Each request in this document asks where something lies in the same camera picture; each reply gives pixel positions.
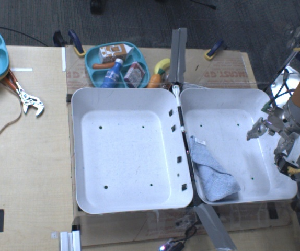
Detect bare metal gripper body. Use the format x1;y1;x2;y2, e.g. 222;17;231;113
266;106;300;141

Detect white plastic tray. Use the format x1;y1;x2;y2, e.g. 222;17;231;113
71;87;194;215
179;88;298;207

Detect light blue cloth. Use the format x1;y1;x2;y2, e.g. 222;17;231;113
188;135;242;203

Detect brown cardboard board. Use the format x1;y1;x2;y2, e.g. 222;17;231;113
65;44;292;247

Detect orange carrot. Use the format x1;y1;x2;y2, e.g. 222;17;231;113
147;67;166;89

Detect yellow banana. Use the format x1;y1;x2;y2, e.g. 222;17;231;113
153;58;172;76

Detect blue bottle with white cap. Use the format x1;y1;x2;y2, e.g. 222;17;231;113
100;58;124;89

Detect white and brown carton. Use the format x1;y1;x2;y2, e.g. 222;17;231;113
98;43;135;64

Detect orange sausage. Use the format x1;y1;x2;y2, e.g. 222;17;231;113
91;62;116;70

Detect black cylinder on white bracket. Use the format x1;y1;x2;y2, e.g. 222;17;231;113
274;136;300;178

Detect pliers with orange handles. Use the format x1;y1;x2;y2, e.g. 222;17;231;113
1;70;45;118

